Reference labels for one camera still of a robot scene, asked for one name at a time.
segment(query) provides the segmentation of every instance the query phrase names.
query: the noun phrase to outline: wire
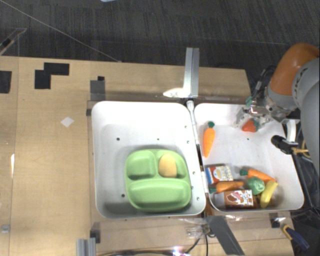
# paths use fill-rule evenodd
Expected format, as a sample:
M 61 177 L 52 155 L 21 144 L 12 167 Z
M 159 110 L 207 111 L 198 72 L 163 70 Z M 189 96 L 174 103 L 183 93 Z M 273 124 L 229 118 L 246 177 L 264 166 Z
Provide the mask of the wire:
M 192 251 L 193 248 L 196 247 L 196 245 L 198 244 L 198 242 L 200 241 L 201 236 L 194 242 L 194 244 L 185 251 L 186 254 L 188 254 L 189 252 Z M 207 256 L 208 256 L 208 239 L 207 236 L 205 235 L 205 241 L 206 241 L 206 245 L 207 245 Z M 112 253 L 106 253 L 106 254 L 100 254 L 99 256 L 117 256 L 117 255 L 121 255 L 121 256 L 134 256 L 134 255 L 139 255 L 139 254 L 161 254 L 161 255 L 165 255 L 165 256 L 172 256 L 173 252 L 172 251 L 168 251 L 168 250 L 128 250 L 128 251 L 124 251 L 124 252 L 112 252 Z
M 199 243 L 201 236 L 195 241 L 195 243 L 188 249 L 185 251 L 186 254 L 190 253 L 192 251 L 193 248 L 196 247 L 196 245 Z
M 298 132 L 296 133 L 296 136 L 295 136 L 295 142 L 297 143 L 298 142 L 298 140 L 299 140 L 299 136 L 300 136 L 300 133 L 301 133 L 301 125 L 300 125 L 300 127 L 299 127 L 299 129 L 298 129 Z
M 302 150 L 305 150 L 305 149 L 306 149 L 306 140 L 305 140 L 305 139 L 303 139 L 303 141 L 302 141 L 301 148 L 302 148 Z M 306 158 L 311 159 L 310 155 L 308 155 L 306 152 L 301 152 L 301 153 L 302 153 Z
M 19 13 L 21 13 L 21 14 L 29 17 L 30 19 L 33 19 L 34 21 L 39 22 L 40 24 L 45 25 L 46 27 L 57 31 L 57 32 L 65 35 L 65 36 L 68 37 L 68 38 L 71 38 L 71 39 L 75 40 L 75 41 L 78 42 L 79 44 L 81 44 L 81 45 L 83 45 L 83 46 L 85 46 L 85 47 L 88 47 L 88 48 L 90 48 L 91 50 L 94 50 L 94 51 L 96 51 L 97 53 L 100 53 L 100 54 L 102 54 L 102 55 L 104 55 L 104 56 L 106 56 L 106 57 L 114 60 L 115 62 L 121 62 L 120 60 L 117 60 L 117 59 L 111 57 L 110 55 L 108 55 L 108 54 L 106 54 L 106 53 L 104 53 L 104 52 L 102 52 L 102 51 L 100 51 L 100 50 L 98 50 L 98 49 L 96 49 L 96 48 L 93 48 L 92 46 L 90 46 L 90 45 L 88 45 L 88 44 L 86 44 L 86 43 L 84 43 L 84 42 L 81 42 L 80 40 L 76 39 L 75 37 L 73 37 L 73 36 L 71 36 L 71 35 L 69 35 L 69 34 L 67 34 L 67 33 L 65 33 L 65 32 L 63 32 L 63 31 L 61 31 L 61 30 L 59 30 L 59 29 L 57 29 L 57 28 L 55 28 L 55 27 L 53 27 L 53 26 L 50 26 L 50 25 L 42 22 L 41 20 L 36 19 L 35 17 L 32 17 L 31 15 L 23 12 L 22 10 L 14 7 L 13 5 L 11 5 L 11 4 L 3 1 L 3 0 L 0 0 L 0 2 L 3 3 L 3 4 L 5 4 L 5 5 L 7 5 L 7 6 L 9 6 L 9 7 L 11 7 L 12 9 L 18 11 Z
M 206 234 L 204 235 L 204 238 L 205 238 L 205 245 L 206 245 L 206 253 L 205 253 L 205 255 L 208 256 L 209 244 L 208 244 L 208 238 L 207 238 Z
M 256 83 L 256 86 L 255 86 L 255 88 L 254 88 L 254 90 L 252 92 L 252 95 L 251 95 L 252 98 L 256 97 L 258 92 L 262 91 L 264 89 L 264 87 L 261 88 L 261 86 L 263 84 L 262 82 L 263 82 L 265 76 L 267 75 L 267 73 L 268 72 L 274 72 L 275 70 L 276 70 L 276 66 L 275 65 L 269 65 L 267 68 L 265 68 L 261 72 L 260 77 L 259 77 L 259 79 L 258 79 L 258 81 Z
M 307 161 L 307 162 L 309 162 L 309 163 L 311 163 L 311 164 L 314 163 L 310 158 L 307 158 L 307 157 L 305 157 L 304 155 L 301 155 L 300 158 L 303 159 L 303 160 L 305 160 L 305 161 Z
M 134 251 L 134 250 L 128 250 L 125 252 L 116 252 L 116 253 L 106 253 L 106 254 L 100 254 L 99 256 L 134 256 L 134 255 L 140 255 L 140 254 L 160 254 L 165 256 L 172 256 L 172 251 L 160 251 L 160 250 L 140 250 L 140 251 Z

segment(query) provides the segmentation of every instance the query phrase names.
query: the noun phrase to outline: yellow banana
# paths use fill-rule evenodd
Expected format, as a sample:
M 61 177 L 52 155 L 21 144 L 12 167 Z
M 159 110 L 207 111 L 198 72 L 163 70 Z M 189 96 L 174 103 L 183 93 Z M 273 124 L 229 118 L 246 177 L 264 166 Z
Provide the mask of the yellow banana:
M 268 181 L 265 185 L 264 191 L 261 194 L 260 206 L 261 208 L 266 208 L 271 200 L 271 196 L 274 193 L 276 187 L 278 186 L 277 182 L 273 180 Z

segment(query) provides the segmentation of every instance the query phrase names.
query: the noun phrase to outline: gray carpet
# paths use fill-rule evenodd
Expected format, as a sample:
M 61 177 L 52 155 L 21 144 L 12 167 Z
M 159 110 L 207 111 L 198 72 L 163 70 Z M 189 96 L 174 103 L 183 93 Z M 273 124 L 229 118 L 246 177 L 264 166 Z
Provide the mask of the gray carpet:
M 251 87 L 291 45 L 320 44 L 319 0 L 4 1 L 122 62 L 184 65 L 186 47 L 200 48 L 200 66 L 245 69 Z M 0 42 L 27 28 L 5 55 L 111 61 L 1 1 L 0 17 Z M 319 255 L 319 223 L 295 221 L 312 245 L 296 255 Z

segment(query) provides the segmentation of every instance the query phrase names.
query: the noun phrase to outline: white tray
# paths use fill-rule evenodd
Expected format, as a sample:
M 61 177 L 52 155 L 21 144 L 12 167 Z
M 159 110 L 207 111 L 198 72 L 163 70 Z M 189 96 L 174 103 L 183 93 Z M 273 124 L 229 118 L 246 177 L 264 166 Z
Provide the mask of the white tray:
M 208 158 L 202 157 L 204 165 L 228 164 L 235 180 L 243 179 L 240 169 L 252 168 L 260 170 L 274 177 L 278 187 L 274 192 L 275 205 L 266 209 L 250 209 L 248 211 L 283 211 L 297 210 L 304 203 L 304 194 L 291 155 L 282 153 L 271 143 L 274 135 L 285 137 L 280 123 L 272 121 L 255 133 L 243 132 L 234 128 L 236 113 L 242 105 L 202 103 L 194 109 L 197 131 L 202 141 L 203 132 L 208 121 L 215 123 L 216 132 L 213 147 Z M 210 195 L 212 205 L 222 212 L 236 212 L 223 210 L 215 206 L 214 195 Z
M 96 207 L 103 217 L 192 216 L 204 210 L 205 191 L 186 107 L 178 103 L 101 101 L 94 105 L 91 116 Z M 125 163 L 129 154 L 143 149 L 173 150 L 184 157 L 193 189 L 189 205 L 181 211 L 152 214 L 131 206 L 126 196 Z

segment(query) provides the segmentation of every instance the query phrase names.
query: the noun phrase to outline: toy food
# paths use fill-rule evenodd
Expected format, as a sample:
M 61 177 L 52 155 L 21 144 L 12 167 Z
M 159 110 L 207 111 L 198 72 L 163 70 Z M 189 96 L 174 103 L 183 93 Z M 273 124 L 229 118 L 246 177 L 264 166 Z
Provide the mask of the toy food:
M 276 180 L 272 177 L 270 177 L 269 175 L 263 173 L 262 171 L 256 170 L 256 169 L 249 169 L 249 170 L 245 170 L 245 169 L 241 169 L 240 170 L 240 175 L 241 176 L 246 176 L 248 175 L 248 179 L 252 178 L 252 177 L 257 177 L 260 180 L 263 180 L 263 182 L 266 184 L 268 181 L 274 181 L 276 182 Z
M 207 166 L 204 171 L 209 185 L 234 180 L 228 165 Z
M 253 118 L 249 119 L 243 126 L 242 131 L 255 133 L 259 129 L 259 123 Z
M 276 187 L 278 186 L 278 183 L 270 180 L 268 183 L 265 185 L 265 189 L 261 194 L 260 198 L 260 206 L 261 208 L 266 208 L 271 200 L 271 196 L 274 193 Z
M 254 196 L 258 195 L 265 189 L 265 183 L 262 179 L 252 177 L 247 180 L 249 188 L 252 190 Z
M 220 181 L 215 187 L 210 188 L 210 193 L 221 193 L 224 191 L 236 190 L 244 184 L 245 183 L 243 181 Z
M 177 166 L 175 158 L 170 154 L 164 154 L 158 164 L 158 172 L 162 177 L 177 177 Z
M 254 209 L 257 199 L 250 189 L 225 191 L 214 195 L 214 204 L 225 209 Z
M 205 129 L 203 134 L 203 151 L 206 158 L 209 156 L 216 137 L 216 131 L 213 129 L 213 127 L 215 126 L 214 122 L 208 122 L 208 126 L 209 127 Z

